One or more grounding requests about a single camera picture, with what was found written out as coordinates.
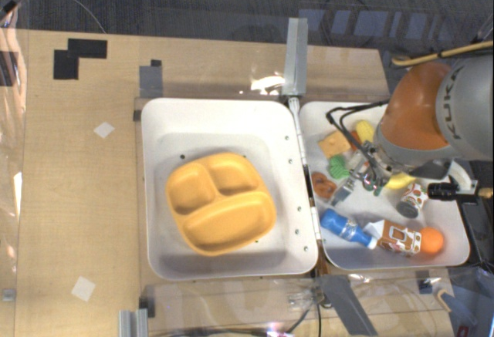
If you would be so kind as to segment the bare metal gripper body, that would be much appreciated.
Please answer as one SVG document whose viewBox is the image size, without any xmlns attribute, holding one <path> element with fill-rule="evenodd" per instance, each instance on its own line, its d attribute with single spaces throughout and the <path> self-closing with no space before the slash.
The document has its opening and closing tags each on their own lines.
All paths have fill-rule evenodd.
<svg viewBox="0 0 494 337">
<path fill-rule="evenodd" d="M 364 141 L 362 145 L 358 146 L 353 156 L 366 157 L 366 163 L 358 174 L 350 174 L 349 177 L 355 179 L 355 185 L 359 181 L 366 191 L 371 192 L 374 196 L 379 196 L 390 180 L 391 172 L 379 164 L 375 156 L 376 152 L 377 148 L 369 141 Z"/>
</svg>

